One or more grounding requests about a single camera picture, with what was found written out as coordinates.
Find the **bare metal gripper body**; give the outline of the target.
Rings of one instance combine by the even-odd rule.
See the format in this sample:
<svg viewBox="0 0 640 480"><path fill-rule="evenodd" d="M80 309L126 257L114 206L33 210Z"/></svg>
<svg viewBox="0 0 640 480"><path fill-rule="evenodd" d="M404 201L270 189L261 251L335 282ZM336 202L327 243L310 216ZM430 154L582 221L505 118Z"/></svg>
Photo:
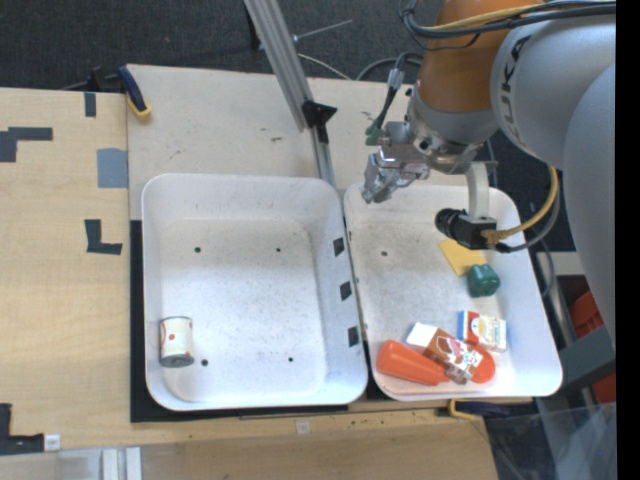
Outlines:
<svg viewBox="0 0 640 480"><path fill-rule="evenodd" d="M463 174L480 148L479 143L448 140L426 125L399 121L383 128L370 125L368 145L377 148L373 162L379 170L397 170L404 179L426 179L431 170Z"/></svg>

